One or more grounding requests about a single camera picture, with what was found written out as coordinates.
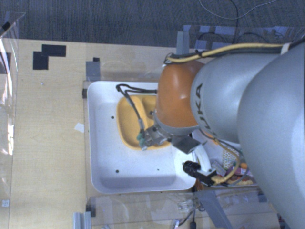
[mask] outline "metal bracket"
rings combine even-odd
[[[73,229],[92,229],[91,227],[91,212],[85,213],[75,212],[73,214]]]
[[[101,80],[101,63],[99,59],[93,58],[92,62],[86,62],[86,80],[89,82]]]
[[[188,31],[178,31],[176,54],[190,52],[190,34]]]
[[[204,206],[206,212],[217,228],[233,229],[223,208],[216,198],[214,191],[198,191],[195,193],[200,203]]]
[[[162,130],[157,123],[155,125],[147,128],[145,130],[145,146],[150,147],[152,145],[160,145],[164,141],[169,140],[172,138],[172,135],[167,133],[166,131]]]
[[[172,145],[186,154],[193,152],[199,144],[201,143],[188,135],[172,137]]]

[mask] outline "black tape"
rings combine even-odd
[[[62,45],[42,45],[42,56],[44,57],[66,57],[66,46]]]
[[[86,212],[91,212],[91,217],[96,217],[95,206],[86,204]]]
[[[0,52],[0,74],[8,74],[6,63],[8,64],[8,68],[10,69],[10,52]]]
[[[2,29],[4,29],[4,31],[7,31],[10,28],[10,23],[6,22],[4,25],[2,25]]]
[[[86,99],[86,98],[87,98],[87,90],[88,90],[88,89],[83,89],[83,90],[82,90],[82,98],[83,98],[83,99]]]
[[[33,70],[48,70],[49,58],[43,56],[42,52],[33,52]]]
[[[101,80],[100,62],[86,62],[86,80],[88,82],[95,82]]]

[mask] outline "yellow cable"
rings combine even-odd
[[[213,56],[215,54],[221,53],[221,52],[227,52],[230,50],[234,50],[234,49],[242,49],[242,48],[274,48],[274,47],[282,47],[283,44],[269,44],[269,43],[239,43],[239,44],[233,44],[233,45],[229,45],[229,46],[225,46],[222,48],[218,48],[218,49],[214,49],[214,50],[210,50],[210,51],[206,51],[203,52],[201,55],[194,55],[194,56],[190,56],[187,58],[182,58],[182,59],[176,59],[176,58],[171,58],[171,57],[167,57],[166,59],[174,62],[174,63],[185,63],[185,62],[189,62],[192,60],[197,60],[200,58],[204,58],[204,57],[209,57],[209,56]]]
[[[211,178],[211,180],[213,182],[215,182],[214,185],[217,185],[217,184],[226,182],[227,180],[229,180],[234,175],[235,171],[238,169],[238,167],[240,165],[240,159],[239,159],[239,157],[238,157],[238,155],[236,153],[232,152],[229,148],[227,148],[226,146],[222,145],[217,138],[214,138],[214,141],[220,147],[222,147],[225,151],[229,152],[230,154],[232,154],[236,158],[236,165],[235,165],[234,169],[228,175],[226,175],[225,177],[213,176]]]

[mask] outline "white tray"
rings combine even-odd
[[[182,167],[192,154],[168,146],[158,150],[132,150],[118,133],[116,105],[122,98],[115,86],[127,82],[94,82],[88,88],[91,181],[104,194],[187,190],[195,179]],[[127,83],[157,89],[157,83]]]

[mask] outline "black cable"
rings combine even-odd
[[[206,138],[208,138],[208,139],[210,139],[210,140],[214,140],[214,139],[215,139],[214,137],[210,137],[210,136],[208,136],[206,133],[204,133],[204,131],[203,131],[202,129],[199,129],[199,131],[200,131],[201,134],[204,135]],[[219,140],[219,139],[218,139],[218,141],[219,141],[220,143],[225,144],[225,145],[227,145],[228,147],[230,147],[230,148],[236,150],[239,154],[243,155],[242,151],[240,151],[238,148],[236,148],[236,147],[230,145],[229,143],[227,143],[227,142],[225,142],[225,141],[223,141],[223,140]]]
[[[129,89],[123,91],[122,87],[127,87]],[[132,86],[129,86],[128,84],[118,84],[115,86],[115,88],[117,89],[118,92],[122,93],[122,95],[126,98],[127,102],[131,105],[131,107],[135,111],[138,120],[141,120],[140,114],[139,114],[136,106],[134,105],[133,100],[129,96],[128,92],[140,93],[140,94],[156,94],[157,93],[157,90],[147,90],[147,89],[143,89],[143,88],[132,87]],[[144,131],[140,123],[139,123],[139,125],[140,125],[140,132]]]
[[[297,41],[291,43],[290,46],[289,46],[289,49],[292,49],[292,48],[296,47],[297,45],[303,43],[303,42],[304,42],[304,39],[305,39],[305,38],[303,37],[303,38],[301,38],[300,40],[297,40]]]
[[[175,56],[176,54],[174,54],[173,52],[168,53],[168,54],[165,56],[165,59],[164,59],[163,63],[164,63],[164,64],[170,64],[170,61],[167,60],[167,57],[172,57],[173,55]]]
[[[238,27],[238,17],[239,17],[239,13],[238,13],[238,7],[237,5],[235,4],[235,2],[233,2],[233,0],[229,0],[235,7],[236,9],[236,24],[235,24],[235,33],[234,33],[234,37],[233,37],[233,41],[232,41],[232,44],[236,43],[236,37],[237,37],[237,27]]]
[[[228,41],[226,40],[226,38],[224,38],[224,37],[221,36],[220,34],[216,34],[215,32],[205,32],[205,33],[202,33],[202,34],[199,35],[199,37],[198,37],[197,40],[200,40],[204,35],[209,35],[209,34],[218,36],[218,37],[220,37],[225,43],[229,44]]]
[[[182,225],[188,220],[188,218],[194,213],[194,211],[195,211],[195,210],[192,210],[192,211],[185,217],[185,219],[179,223],[179,226],[182,226]]]
[[[254,36],[257,36],[257,37],[263,39],[266,43],[270,43],[266,38],[260,36],[259,34],[253,33],[253,32],[246,32],[246,33],[240,35],[240,36],[237,38],[236,42],[238,43],[238,42],[239,42],[239,39],[240,39],[241,37],[243,37],[243,36],[246,36],[246,35],[254,35]]]
[[[230,53],[281,53],[282,48],[281,47],[271,47],[271,48],[237,48],[237,49],[231,49],[231,50],[227,50],[224,52],[220,52],[220,53],[216,53],[207,57],[220,57],[220,56],[224,56],[226,54],[230,54]],[[201,55],[202,52],[193,52],[193,53],[188,53],[188,54],[172,54],[171,58],[175,58],[175,59],[183,59],[183,58],[188,58],[190,56],[194,56],[194,55]]]
[[[193,221],[190,223],[190,229],[196,229],[196,227],[197,227],[197,224],[195,222],[195,214],[196,214],[196,210],[194,210],[194,213],[193,213]]]

